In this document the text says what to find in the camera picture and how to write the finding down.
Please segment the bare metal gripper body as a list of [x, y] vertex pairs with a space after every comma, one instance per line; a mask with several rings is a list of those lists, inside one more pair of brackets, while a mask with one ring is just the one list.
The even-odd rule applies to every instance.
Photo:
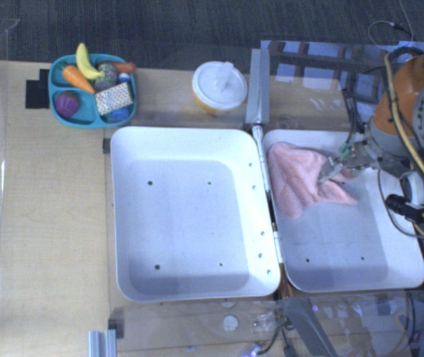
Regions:
[[340, 152], [340, 163], [351, 170], [378, 167], [379, 148], [369, 139], [355, 142], [345, 142]]

